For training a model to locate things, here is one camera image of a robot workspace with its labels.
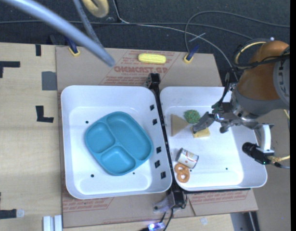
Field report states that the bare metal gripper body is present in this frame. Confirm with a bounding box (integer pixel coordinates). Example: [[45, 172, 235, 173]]
[[213, 102, 260, 130]]

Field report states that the yellow cheese block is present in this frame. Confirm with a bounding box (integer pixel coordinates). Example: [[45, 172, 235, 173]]
[[190, 126, 211, 139]]

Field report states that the green broccoli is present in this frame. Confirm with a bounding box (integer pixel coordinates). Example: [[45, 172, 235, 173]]
[[183, 109, 201, 124]]

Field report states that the white plastic tray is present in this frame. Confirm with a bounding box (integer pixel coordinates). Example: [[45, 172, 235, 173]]
[[159, 86, 269, 192], [60, 85, 173, 200]]

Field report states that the tan triangular bread slice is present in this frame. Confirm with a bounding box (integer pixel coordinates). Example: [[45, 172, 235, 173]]
[[170, 114, 189, 137]]

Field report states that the small white can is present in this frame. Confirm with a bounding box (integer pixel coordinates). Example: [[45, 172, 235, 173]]
[[175, 147, 199, 169]]

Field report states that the orange pretzel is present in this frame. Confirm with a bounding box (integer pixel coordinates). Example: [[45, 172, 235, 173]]
[[174, 162, 191, 183]]

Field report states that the blue divided plate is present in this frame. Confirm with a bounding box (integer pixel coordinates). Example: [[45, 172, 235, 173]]
[[84, 111, 154, 177]]

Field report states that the yellow corn cob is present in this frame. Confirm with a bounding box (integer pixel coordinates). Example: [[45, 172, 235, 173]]
[[137, 53, 167, 64]]

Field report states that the brown cardboard board red print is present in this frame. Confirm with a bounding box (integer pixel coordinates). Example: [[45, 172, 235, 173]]
[[55, 46, 259, 229]]

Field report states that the black cylinder on white bracket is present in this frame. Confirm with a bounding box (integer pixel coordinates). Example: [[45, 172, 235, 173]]
[[242, 123, 275, 166]]

